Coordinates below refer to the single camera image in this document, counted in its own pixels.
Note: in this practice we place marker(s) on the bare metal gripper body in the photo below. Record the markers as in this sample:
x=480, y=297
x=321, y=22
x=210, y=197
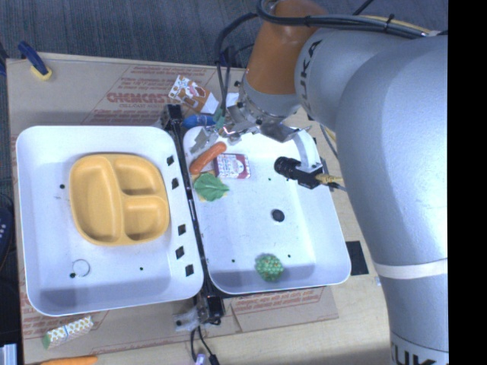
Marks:
x=249, y=120

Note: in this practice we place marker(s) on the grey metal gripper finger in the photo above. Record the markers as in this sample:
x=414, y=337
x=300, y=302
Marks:
x=235, y=137
x=200, y=140

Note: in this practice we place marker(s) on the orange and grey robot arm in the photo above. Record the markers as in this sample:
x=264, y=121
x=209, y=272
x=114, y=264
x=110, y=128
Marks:
x=388, y=135

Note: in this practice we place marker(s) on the orange sausage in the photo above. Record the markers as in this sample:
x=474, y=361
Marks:
x=207, y=158

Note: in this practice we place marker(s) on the blue oblong toy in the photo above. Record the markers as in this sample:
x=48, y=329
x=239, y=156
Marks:
x=196, y=120

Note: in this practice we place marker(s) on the red and white carton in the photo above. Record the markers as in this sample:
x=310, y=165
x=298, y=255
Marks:
x=232, y=165

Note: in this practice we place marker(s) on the orange and white carton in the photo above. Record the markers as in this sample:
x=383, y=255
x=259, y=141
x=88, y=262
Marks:
x=192, y=93

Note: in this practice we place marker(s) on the green lettuce leaf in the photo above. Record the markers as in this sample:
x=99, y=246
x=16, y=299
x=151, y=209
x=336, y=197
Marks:
x=210, y=187

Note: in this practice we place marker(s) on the thin black rod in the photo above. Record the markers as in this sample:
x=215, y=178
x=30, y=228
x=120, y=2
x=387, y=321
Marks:
x=197, y=226

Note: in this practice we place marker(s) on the small black oval object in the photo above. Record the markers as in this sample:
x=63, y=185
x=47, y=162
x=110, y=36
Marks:
x=278, y=215

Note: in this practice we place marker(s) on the brown cardboard board red print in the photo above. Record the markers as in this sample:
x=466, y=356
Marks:
x=114, y=89

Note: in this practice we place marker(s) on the white plastic tray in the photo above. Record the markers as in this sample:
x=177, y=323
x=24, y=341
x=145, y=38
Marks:
x=49, y=204
x=247, y=238

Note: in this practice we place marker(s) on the yellow divided plate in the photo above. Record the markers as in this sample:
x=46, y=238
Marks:
x=114, y=200

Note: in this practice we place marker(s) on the green grapes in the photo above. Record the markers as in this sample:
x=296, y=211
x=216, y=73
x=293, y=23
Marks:
x=269, y=267

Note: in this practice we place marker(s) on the orange carrot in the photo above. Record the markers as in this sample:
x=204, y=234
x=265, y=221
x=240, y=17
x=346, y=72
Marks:
x=70, y=360

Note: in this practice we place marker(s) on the black cylinder on white bracket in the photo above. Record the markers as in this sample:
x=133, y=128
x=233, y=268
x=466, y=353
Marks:
x=293, y=167

